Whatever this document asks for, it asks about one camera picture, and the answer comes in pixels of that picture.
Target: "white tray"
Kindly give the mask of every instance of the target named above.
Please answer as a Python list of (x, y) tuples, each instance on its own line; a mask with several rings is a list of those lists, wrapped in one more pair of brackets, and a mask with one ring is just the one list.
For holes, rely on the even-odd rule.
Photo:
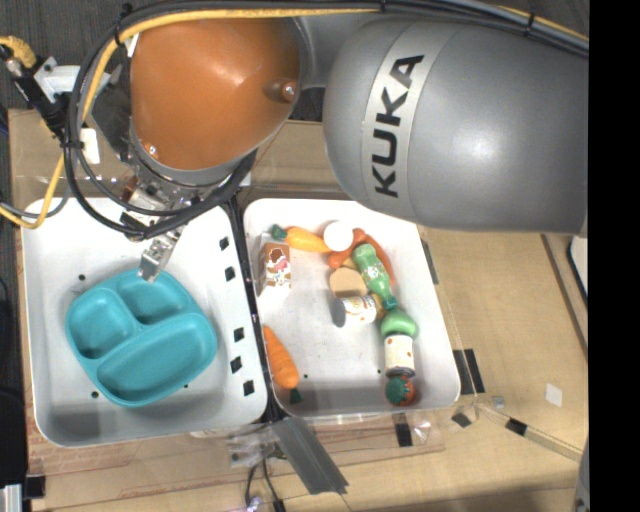
[[(121, 211), (108, 199), (90, 203), (113, 219)], [(34, 203), (31, 210), (40, 211), (40, 205)], [(73, 199), (39, 229), (23, 230), (22, 238), (34, 413), (50, 441), (63, 446), (113, 443), (232, 428), (262, 415), (266, 383), (224, 210), (216, 208), (190, 222), (166, 267), (212, 322), (218, 353), (187, 388), (139, 409), (92, 397), (95, 387), (75, 358), (64, 325), (77, 295), (137, 268), (149, 242), (130, 242), (93, 220)], [(227, 280), (231, 273), (235, 277)], [(238, 357), (241, 367), (232, 371), (230, 363)]]
[[(331, 221), (347, 222), (370, 234), (387, 252), (395, 273), (399, 306), (418, 324), (414, 339), (416, 400), (409, 409), (453, 404), (460, 379), (415, 224), (373, 212), (352, 201), (261, 199), (244, 215), (252, 275), (258, 275), (260, 238), (273, 224), (297, 225), (317, 234)], [(300, 372), (303, 401), (289, 403), (274, 385), (280, 406), (305, 418), (398, 412), (384, 393), (384, 349), (378, 323), (336, 327), (329, 313), (331, 269), (326, 255), (291, 249), (292, 289), (279, 303), (258, 297), (263, 325), (269, 325), (289, 350)]]

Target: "teal divided plate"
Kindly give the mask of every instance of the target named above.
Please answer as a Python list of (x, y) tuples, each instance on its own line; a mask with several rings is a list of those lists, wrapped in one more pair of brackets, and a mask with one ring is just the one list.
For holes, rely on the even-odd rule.
[(130, 270), (94, 286), (73, 301), (65, 328), (95, 386), (125, 407), (174, 393), (218, 350), (211, 322), (167, 272), (153, 284)]

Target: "orange carrot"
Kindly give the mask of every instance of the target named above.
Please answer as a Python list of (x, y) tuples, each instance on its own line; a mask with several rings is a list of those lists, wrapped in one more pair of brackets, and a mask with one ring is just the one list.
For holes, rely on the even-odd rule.
[(384, 252), (382, 247), (380, 247), (380, 244), (376, 242), (371, 235), (367, 235), (365, 237), (364, 243), (371, 244), (373, 248), (376, 250), (376, 256), (382, 262), (382, 265), (387, 271), (387, 274), (389, 274), (389, 282), (391, 284), (394, 284), (395, 278), (393, 276), (393, 269), (391, 268), (391, 260), (389, 259), (389, 256), (387, 256), (387, 254)]
[(269, 326), (265, 325), (262, 332), (274, 382), (285, 389), (294, 389), (298, 385), (300, 374), (293, 359)]
[(271, 228), (271, 236), (276, 240), (284, 241), (289, 247), (308, 252), (331, 252), (321, 236), (304, 228), (293, 226), (282, 229), (274, 225)]
[(329, 255), (329, 259), (327, 263), (329, 263), (329, 267), (332, 269), (339, 268), (356, 248), (357, 245), (360, 245), (364, 242), (367, 234), (363, 229), (356, 228), (353, 230), (353, 242), (351, 242), (351, 246), (344, 251), (334, 251)]

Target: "gray duct tape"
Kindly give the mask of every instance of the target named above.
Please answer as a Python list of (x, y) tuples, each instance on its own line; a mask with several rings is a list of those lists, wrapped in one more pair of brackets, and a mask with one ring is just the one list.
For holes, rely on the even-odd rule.
[(396, 39), (378, 70), (365, 113), (362, 173), (376, 209), (415, 218), (407, 179), (409, 142), (422, 89), (451, 26), (414, 24)]

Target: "white ball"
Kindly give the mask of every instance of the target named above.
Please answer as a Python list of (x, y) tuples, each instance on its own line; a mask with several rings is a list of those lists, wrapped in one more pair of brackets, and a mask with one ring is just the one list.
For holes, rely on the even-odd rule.
[(353, 230), (346, 223), (337, 220), (325, 228), (323, 238), (332, 251), (344, 251), (353, 243)]

